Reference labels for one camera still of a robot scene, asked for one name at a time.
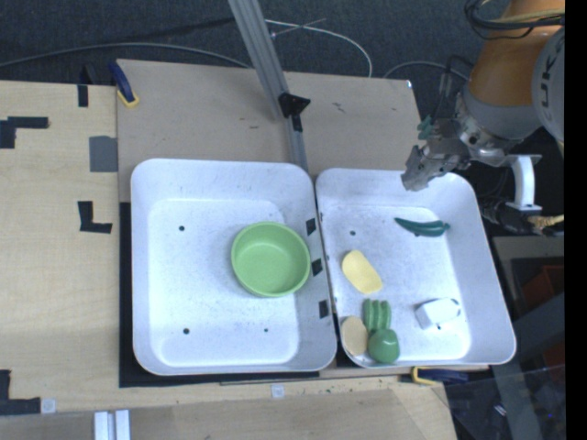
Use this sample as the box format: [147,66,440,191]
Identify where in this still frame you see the white plastic tray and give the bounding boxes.
[315,167,518,370]
[129,157,338,377]

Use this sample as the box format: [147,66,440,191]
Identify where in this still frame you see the white rectangular box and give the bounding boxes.
[414,296,461,331]

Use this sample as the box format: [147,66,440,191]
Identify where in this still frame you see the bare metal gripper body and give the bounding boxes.
[422,115,520,176]

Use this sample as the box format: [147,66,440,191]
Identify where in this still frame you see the black cylinder on white bracket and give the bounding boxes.
[480,152,544,236]

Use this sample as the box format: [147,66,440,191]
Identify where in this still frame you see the green ridged toy vegetable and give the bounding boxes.
[361,297,393,333]

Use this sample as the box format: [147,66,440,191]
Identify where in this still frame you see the dark green chili pepper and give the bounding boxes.
[393,216,452,238]

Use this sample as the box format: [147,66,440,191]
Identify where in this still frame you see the brown cardboard board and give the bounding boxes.
[116,58,491,380]

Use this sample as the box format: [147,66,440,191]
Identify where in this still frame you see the tan oval biscuit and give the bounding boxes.
[339,314,370,358]

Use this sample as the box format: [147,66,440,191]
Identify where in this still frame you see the yellow oval slice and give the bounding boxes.
[340,248,384,295]

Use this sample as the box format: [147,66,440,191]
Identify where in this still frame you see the green bowl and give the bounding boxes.
[229,220,313,299]

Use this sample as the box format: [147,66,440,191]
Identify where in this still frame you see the green round toy vegetable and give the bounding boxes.
[367,328,402,365]

